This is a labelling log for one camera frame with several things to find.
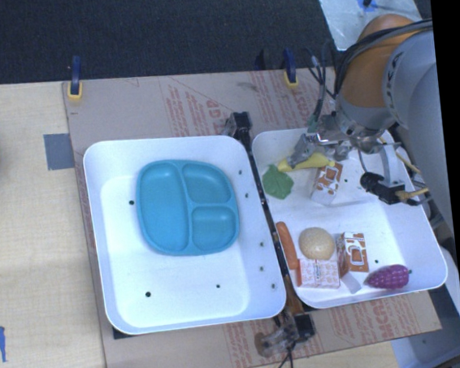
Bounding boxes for green lettuce leaf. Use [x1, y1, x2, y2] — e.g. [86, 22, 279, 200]
[259, 161, 297, 202]

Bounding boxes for blue divided plate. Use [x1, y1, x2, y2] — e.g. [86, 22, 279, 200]
[132, 152, 245, 262]

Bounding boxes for white plastic tray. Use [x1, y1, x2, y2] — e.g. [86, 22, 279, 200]
[80, 123, 290, 340]
[250, 113, 452, 315]

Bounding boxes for thin black and white rod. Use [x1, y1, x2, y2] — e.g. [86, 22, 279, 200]
[238, 124, 295, 320]

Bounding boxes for brown cardboard board, red print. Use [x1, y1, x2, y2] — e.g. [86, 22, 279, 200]
[61, 44, 447, 368]

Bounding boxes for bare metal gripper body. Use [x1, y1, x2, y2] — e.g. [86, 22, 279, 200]
[309, 107, 380, 158]

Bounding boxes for orange carrot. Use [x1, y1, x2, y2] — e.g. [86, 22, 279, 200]
[275, 219, 305, 289]

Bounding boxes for yellow banana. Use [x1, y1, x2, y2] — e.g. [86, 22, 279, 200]
[276, 150, 337, 175]

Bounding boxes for beige bread bun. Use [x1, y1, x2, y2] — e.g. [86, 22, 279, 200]
[297, 224, 337, 263]

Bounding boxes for purple grapes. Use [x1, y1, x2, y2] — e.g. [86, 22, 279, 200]
[362, 262, 414, 292]

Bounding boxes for black cylinder on white bracket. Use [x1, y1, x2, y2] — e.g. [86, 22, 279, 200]
[355, 141, 410, 209]

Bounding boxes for flat orange and white packet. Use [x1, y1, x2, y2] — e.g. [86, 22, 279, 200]
[297, 253, 343, 293]

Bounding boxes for orange and white carton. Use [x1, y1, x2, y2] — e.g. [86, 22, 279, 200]
[333, 228, 372, 291]
[306, 159, 348, 210]

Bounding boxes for black block with thin wires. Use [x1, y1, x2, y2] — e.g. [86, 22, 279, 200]
[230, 110, 254, 137]
[292, 312, 317, 341]

